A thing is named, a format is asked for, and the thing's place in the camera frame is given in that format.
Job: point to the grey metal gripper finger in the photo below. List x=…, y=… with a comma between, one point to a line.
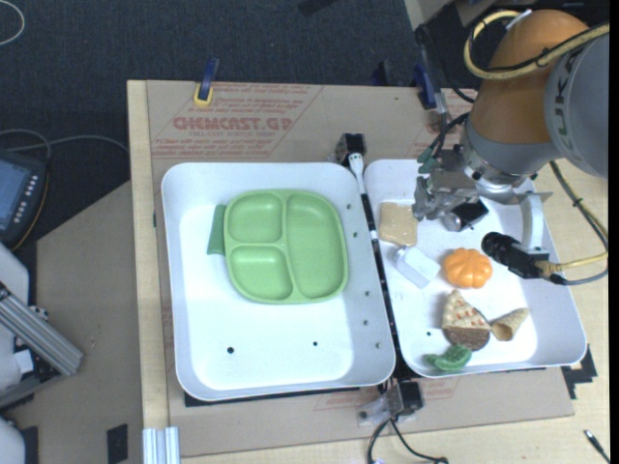
x=423, y=201
x=452, y=220

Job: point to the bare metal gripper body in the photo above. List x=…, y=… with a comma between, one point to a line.
x=457, y=182

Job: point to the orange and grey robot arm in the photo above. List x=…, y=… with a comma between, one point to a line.
x=512, y=95

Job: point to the tan bread slice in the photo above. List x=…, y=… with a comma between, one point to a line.
x=397, y=223

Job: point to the orange pumpkin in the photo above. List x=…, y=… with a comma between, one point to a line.
x=468, y=268

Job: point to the clear plastic bottle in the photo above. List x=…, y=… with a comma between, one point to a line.
x=418, y=266

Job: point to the thin black and white rod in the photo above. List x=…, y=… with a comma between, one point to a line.
x=374, y=240

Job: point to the pizza slice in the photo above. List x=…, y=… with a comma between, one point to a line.
x=459, y=313

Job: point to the tan ice cream cone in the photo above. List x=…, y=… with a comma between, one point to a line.
x=510, y=324

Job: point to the green divided plate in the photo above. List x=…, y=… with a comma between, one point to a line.
x=309, y=240

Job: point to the brown round biscuit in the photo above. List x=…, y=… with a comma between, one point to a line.
x=466, y=340

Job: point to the green pea pod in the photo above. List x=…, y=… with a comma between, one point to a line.
x=450, y=359

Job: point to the white plastic tray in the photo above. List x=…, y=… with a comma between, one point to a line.
x=532, y=351
x=271, y=346

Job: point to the brown cardboard board red print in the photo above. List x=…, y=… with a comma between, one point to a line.
x=290, y=114

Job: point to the black cylinder on white bracket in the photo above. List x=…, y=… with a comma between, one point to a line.
x=517, y=256

